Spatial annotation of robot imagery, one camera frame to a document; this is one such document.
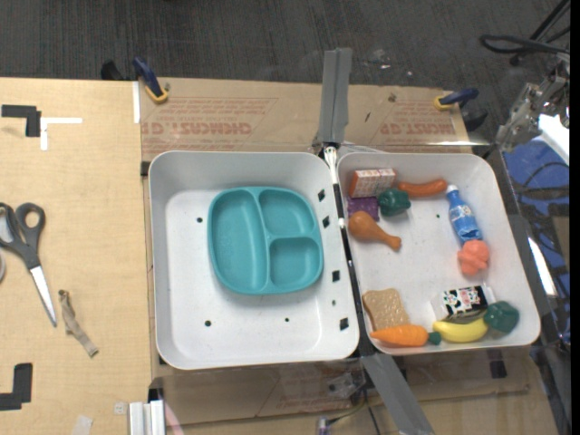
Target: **teal plate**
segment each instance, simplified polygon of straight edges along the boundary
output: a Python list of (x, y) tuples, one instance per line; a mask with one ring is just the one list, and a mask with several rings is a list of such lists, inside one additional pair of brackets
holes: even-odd
[(296, 292), (323, 270), (316, 216), (299, 193), (278, 187), (237, 187), (209, 206), (208, 246), (214, 272), (245, 295)]

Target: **scissors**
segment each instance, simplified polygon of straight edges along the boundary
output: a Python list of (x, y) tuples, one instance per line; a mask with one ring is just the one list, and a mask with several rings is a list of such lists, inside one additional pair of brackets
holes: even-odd
[[(38, 221), (34, 226), (29, 226), (26, 223), (26, 217), (30, 213), (35, 213), (38, 216)], [(9, 205), (0, 203), (0, 219), (2, 217), (6, 220), (7, 230), (0, 233), (0, 247), (14, 251), (24, 260), (26, 267), (33, 276), (38, 294), (43, 300), (44, 309), (51, 323), (56, 327), (53, 300), (38, 258), (38, 239), (46, 220), (44, 210), (34, 203), (24, 203), (14, 211)]]

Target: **toy banana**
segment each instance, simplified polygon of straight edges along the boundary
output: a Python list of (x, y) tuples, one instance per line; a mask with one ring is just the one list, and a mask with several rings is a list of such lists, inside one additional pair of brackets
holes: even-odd
[(443, 340), (454, 343), (475, 342), (488, 331), (488, 325), (483, 317), (467, 324), (458, 324), (447, 321), (436, 321), (433, 330), (439, 332)]

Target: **toy water bottle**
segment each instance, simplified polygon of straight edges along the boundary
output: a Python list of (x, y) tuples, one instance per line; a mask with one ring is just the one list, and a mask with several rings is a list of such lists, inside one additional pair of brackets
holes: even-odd
[(457, 233), (461, 245), (469, 240), (482, 240), (478, 223), (469, 205), (459, 196), (459, 190), (454, 185), (447, 187), (449, 201), (449, 219)]

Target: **scissor blade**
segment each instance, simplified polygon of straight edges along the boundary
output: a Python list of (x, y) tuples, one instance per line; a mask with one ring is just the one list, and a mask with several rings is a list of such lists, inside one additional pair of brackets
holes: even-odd
[(38, 294), (43, 300), (44, 310), (48, 314), (48, 318), (53, 323), (53, 326), (56, 327), (56, 313), (54, 312), (53, 300), (51, 299), (51, 293), (48, 291), (48, 284), (46, 284), (43, 269), (40, 266), (33, 267), (30, 273), (33, 275), (36, 290), (38, 290)]

